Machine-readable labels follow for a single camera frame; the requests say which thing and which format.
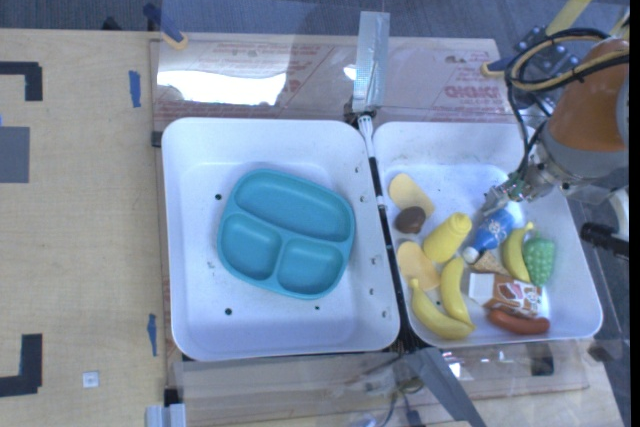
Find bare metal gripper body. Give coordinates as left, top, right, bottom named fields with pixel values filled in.
left=503, top=163, right=569, bottom=205

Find blue bottle white cap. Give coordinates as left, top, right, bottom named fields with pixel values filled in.
left=461, top=206, right=524, bottom=265

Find yellow banana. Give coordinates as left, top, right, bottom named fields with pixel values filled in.
left=501, top=221, right=536, bottom=285
left=409, top=277, right=477, bottom=342
left=439, top=255, right=474, bottom=327

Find yellow squeeze bottle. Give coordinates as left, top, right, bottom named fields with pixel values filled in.
left=421, top=211, right=474, bottom=265

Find tan ice cream cone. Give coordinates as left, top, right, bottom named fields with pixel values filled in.
left=471, top=249, right=512, bottom=278

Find green grapes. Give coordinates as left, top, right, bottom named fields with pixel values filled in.
left=521, top=235, right=557, bottom=288

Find brown biscuit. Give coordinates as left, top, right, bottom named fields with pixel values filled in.
left=393, top=205, right=428, bottom=236

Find yellow flat slice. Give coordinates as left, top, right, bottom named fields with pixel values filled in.
left=387, top=172, right=436, bottom=219
left=395, top=239, right=442, bottom=293

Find orange and white carton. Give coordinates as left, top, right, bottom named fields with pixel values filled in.
left=467, top=271, right=544, bottom=319

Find thin black and white rod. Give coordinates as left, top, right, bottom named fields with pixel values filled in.
left=356, top=114, right=407, bottom=347

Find white plastic tray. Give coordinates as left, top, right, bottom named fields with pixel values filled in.
left=160, top=116, right=402, bottom=363
left=372, top=120, right=604, bottom=350

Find red sausage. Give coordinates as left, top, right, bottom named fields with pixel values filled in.
left=486, top=307, right=552, bottom=337

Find brown cardboard board red print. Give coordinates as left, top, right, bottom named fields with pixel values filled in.
left=149, top=33, right=592, bottom=409

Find blue divided plate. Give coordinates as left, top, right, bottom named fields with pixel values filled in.
left=216, top=167, right=357, bottom=302

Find black cylinder on white bracket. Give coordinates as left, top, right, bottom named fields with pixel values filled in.
left=579, top=187, right=630, bottom=262

